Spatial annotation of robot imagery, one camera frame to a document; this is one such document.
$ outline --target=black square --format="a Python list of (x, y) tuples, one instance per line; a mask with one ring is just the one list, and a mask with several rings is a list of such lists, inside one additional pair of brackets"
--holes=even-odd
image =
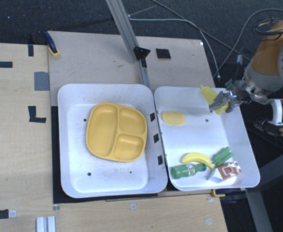
[(171, 58), (170, 51), (168, 49), (156, 49), (156, 55), (157, 58), (165, 58), (165, 59)]

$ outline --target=dark floor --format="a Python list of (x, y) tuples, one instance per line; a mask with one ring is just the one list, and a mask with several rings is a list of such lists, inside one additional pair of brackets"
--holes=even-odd
[[(246, 66), (262, 39), (253, 34), (252, 27), (264, 19), (283, 19), (283, 0), (123, 0), (123, 3), (132, 18), (192, 21), (206, 33), (218, 66), (224, 62), (244, 26), (235, 50), (245, 49)], [(203, 40), (210, 69), (215, 73), (210, 49), (191, 25), (179, 21), (132, 21), (131, 24), (139, 36)], [(44, 44), (42, 33), (47, 30), (118, 34), (105, 0), (0, 0), (0, 43), (27, 44), (31, 35), (36, 44)], [(221, 80), (214, 79), (217, 87), (224, 87), (235, 74), (236, 58), (237, 54), (232, 53), (223, 65)], [(273, 96), (283, 98), (283, 88)], [(283, 154), (283, 139), (276, 141), (252, 125), (259, 117), (271, 118), (271, 107), (252, 103), (243, 105), (241, 111), (257, 164), (263, 167)], [(283, 181), (262, 194), (273, 231), (283, 232)], [(222, 207), (229, 232), (255, 231), (245, 198), (228, 203), (222, 200)]]

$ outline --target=wooden surface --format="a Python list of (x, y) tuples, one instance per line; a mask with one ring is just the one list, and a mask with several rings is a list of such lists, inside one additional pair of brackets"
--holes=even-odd
[[(50, 95), (34, 90), (34, 72), (48, 72), (47, 47), (34, 46), (28, 57), (27, 45), (0, 43), (0, 61), (13, 62), (0, 68), (0, 210), (17, 211), (0, 220), (0, 231), (35, 231), (36, 217), (55, 216), (62, 232), (227, 232), (220, 201), (210, 194), (59, 204), (54, 211)], [(28, 106), (46, 123), (29, 122)]]

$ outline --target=blue and yellow clamp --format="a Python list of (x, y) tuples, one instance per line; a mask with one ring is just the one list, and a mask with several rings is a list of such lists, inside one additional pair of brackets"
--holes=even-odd
[(55, 42), (51, 38), (50, 34), (48, 32), (44, 32), (44, 37), (47, 41), (48, 51), (53, 57), (57, 57), (60, 54), (60, 52), (58, 48), (56, 47)]

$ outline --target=yellow plate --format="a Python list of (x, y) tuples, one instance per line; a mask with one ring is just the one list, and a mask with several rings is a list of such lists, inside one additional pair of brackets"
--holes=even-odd
[(131, 107), (116, 103), (100, 103), (91, 111), (86, 144), (95, 156), (130, 162), (144, 152), (147, 140), (147, 121)]

